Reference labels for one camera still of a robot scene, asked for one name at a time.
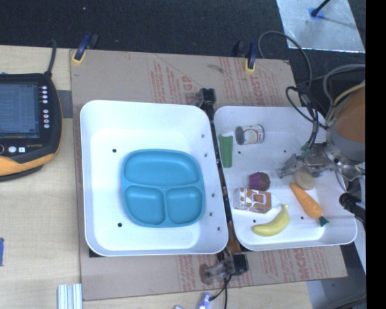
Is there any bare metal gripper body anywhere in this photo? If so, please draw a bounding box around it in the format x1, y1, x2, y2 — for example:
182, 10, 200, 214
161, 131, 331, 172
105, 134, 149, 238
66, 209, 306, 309
300, 142, 350, 178

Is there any beige potato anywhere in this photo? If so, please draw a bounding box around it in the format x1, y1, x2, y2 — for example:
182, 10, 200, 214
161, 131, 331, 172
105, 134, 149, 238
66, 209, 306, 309
293, 167, 317, 191

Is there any orange carrot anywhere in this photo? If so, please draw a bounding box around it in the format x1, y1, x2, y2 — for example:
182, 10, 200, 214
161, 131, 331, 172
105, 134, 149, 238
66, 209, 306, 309
289, 182, 329, 228

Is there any orange and white carton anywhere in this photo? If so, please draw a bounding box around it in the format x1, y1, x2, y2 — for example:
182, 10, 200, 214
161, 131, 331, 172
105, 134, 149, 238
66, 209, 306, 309
232, 187, 273, 214

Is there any small white can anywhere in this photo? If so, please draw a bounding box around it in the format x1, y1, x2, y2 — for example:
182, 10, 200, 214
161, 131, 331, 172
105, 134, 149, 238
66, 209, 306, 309
235, 124, 266, 146

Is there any yellow banana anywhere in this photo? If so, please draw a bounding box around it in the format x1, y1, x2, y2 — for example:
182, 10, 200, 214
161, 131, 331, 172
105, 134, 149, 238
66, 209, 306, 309
252, 203, 291, 238

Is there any green rectangular stick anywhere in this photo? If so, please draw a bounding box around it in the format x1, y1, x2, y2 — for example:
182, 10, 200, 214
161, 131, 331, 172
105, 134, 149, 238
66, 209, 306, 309
219, 133, 234, 169

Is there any white plastic tray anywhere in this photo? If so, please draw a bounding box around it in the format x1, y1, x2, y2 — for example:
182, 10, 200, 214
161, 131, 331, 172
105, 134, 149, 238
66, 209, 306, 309
79, 100, 229, 258
214, 105, 358, 252

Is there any thin black and white rod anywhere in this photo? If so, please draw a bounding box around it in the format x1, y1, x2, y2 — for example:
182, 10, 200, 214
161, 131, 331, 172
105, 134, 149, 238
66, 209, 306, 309
207, 105, 241, 254

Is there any blue divided plate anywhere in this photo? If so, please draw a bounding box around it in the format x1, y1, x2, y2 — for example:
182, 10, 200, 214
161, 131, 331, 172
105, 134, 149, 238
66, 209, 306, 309
120, 149, 206, 229

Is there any brown cardboard board red print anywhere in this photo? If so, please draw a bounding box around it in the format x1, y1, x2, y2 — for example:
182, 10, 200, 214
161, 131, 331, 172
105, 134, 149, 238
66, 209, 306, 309
69, 48, 349, 302

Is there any black cylinder on white bracket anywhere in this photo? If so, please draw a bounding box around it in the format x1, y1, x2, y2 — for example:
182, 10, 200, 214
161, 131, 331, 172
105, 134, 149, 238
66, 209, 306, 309
336, 163, 366, 222

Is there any black block with thin wires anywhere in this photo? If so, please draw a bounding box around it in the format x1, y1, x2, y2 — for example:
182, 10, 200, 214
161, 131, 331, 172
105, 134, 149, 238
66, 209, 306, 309
230, 252, 249, 275
199, 88, 217, 109

